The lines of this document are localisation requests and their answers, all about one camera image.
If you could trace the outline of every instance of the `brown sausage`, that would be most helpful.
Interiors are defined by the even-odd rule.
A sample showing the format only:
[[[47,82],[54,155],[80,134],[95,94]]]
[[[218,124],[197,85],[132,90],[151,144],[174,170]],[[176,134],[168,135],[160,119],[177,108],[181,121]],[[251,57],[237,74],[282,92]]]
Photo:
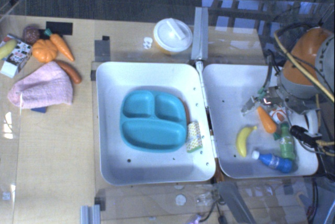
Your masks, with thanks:
[[[80,84],[82,81],[79,73],[70,65],[64,61],[55,60],[55,62],[67,73],[67,75],[71,78],[73,83]]]

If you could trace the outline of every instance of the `green bottle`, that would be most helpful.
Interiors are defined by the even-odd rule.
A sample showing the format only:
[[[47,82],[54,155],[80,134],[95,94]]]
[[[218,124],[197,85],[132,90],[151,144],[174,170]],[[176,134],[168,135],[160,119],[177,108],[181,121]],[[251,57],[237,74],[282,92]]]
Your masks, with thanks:
[[[294,140],[288,131],[288,123],[281,124],[282,136],[280,139],[282,158],[294,160]]]

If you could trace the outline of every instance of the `blue divided plate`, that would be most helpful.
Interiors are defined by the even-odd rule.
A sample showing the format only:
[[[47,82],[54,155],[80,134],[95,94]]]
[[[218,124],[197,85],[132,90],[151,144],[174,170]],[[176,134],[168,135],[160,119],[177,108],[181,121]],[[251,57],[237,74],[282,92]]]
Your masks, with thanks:
[[[120,131],[134,149],[175,151],[186,141],[185,107],[179,98],[165,92],[133,91],[122,102]]]

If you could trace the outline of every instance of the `table surface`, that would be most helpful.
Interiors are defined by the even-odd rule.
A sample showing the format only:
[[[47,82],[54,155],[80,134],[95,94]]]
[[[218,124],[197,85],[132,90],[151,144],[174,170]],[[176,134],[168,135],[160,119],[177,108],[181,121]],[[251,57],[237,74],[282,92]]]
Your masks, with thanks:
[[[117,44],[116,48],[126,51],[127,48],[137,48],[143,52],[143,39],[151,36],[154,24],[44,17],[26,17],[18,20],[22,29],[26,25],[44,29],[46,21],[73,23],[73,35],[64,38],[75,56],[75,62],[72,64],[80,72],[83,81],[74,85],[72,105],[50,106],[46,114],[22,110],[14,223],[79,223],[80,207],[93,205],[97,191],[93,136],[96,127],[93,119],[91,82],[94,41],[101,40],[102,35],[110,36],[110,43]],[[150,54],[159,57],[156,50],[152,49]],[[248,52],[255,55],[262,62],[260,47],[246,52],[247,55]],[[65,60],[62,55],[59,55],[58,59]],[[30,74],[39,66],[41,63],[32,57],[26,64],[24,73]],[[14,78],[6,80],[6,83],[15,81]],[[169,192],[170,188],[166,186],[166,191]],[[297,202],[294,206],[301,209]],[[233,220],[228,208],[226,211],[227,217]],[[129,223],[147,223],[147,217],[132,219]],[[159,218],[151,220],[152,223],[185,223],[189,217],[187,211],[183,213],[181,210],[178,216],[162,214]],[[214,221],[217,216],[213,215],[211,219]],[[110,220],[104,223],[128,222]]]

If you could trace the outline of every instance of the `blue bottle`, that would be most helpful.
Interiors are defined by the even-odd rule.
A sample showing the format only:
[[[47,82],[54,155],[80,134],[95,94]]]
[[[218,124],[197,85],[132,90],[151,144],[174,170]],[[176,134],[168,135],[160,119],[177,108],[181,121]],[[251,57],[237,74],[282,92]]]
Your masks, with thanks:
[[[252,158],[261,160],[266,166],[277,169],[282,173],[289,173],[292,169],[292,161],[284,159],[273,154],[260,154],[259,151],[252,152]]]

